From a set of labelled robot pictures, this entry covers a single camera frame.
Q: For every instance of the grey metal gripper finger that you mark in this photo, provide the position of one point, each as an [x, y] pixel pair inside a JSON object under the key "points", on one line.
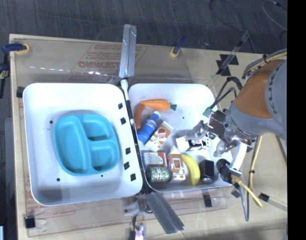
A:
{"points": [[196, 132], [222, 147]]}

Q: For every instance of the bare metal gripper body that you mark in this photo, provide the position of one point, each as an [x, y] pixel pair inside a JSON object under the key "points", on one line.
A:
{"points": [[219, 124]]}

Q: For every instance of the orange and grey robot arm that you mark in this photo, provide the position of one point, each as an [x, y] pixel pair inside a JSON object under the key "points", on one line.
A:
{"points": [[255, 101]]}

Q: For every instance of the white carton with cow print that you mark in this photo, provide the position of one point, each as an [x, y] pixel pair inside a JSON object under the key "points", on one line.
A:
{"points": [[186, 144]]}

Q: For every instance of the black can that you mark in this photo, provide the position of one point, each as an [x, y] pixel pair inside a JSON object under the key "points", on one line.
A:
{"points": [[206, 170]]}

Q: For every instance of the white plastic tray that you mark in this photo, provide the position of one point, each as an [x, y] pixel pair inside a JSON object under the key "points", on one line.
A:
{"points": [[190, 101], [75, 189]]}

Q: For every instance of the yellow banana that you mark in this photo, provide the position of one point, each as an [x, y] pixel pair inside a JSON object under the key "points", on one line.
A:
{"points": [[194, 170]]}

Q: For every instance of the white and orange carton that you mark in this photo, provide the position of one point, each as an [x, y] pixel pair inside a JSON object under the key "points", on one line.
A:
{"points": [[159, 136]]}

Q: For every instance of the brown and white carton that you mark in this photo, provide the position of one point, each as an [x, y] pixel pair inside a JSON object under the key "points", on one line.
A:
{"points": [[177, 167]]}

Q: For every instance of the blue bottle with white cap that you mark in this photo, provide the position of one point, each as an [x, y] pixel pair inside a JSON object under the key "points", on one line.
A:
{"points": [[147, 129]]}

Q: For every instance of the orange carrot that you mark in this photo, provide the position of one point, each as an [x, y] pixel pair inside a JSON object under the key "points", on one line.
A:
{"points": [[156, 104]]}

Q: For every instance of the orange and white small box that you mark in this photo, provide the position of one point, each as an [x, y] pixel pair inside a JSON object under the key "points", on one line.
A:
{"points": [[154, 159]]}

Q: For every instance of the green can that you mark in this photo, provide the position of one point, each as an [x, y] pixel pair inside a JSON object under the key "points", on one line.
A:
{"points": [[159, 174]]}

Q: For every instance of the orange-brown sausage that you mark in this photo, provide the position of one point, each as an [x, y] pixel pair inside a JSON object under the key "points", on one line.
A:
{"points": [[138, 116]]}

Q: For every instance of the brown cardboard board, red print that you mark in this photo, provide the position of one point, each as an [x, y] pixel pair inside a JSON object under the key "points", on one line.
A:
{"points": [[105, 59]]}

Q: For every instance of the blue divided plate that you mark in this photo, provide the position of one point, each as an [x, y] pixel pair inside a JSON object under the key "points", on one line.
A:
{"points": [[75, 144]]}

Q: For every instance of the black cylinder on white bracket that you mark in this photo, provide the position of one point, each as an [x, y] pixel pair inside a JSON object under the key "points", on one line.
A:
{"points": [[224, 167]]}

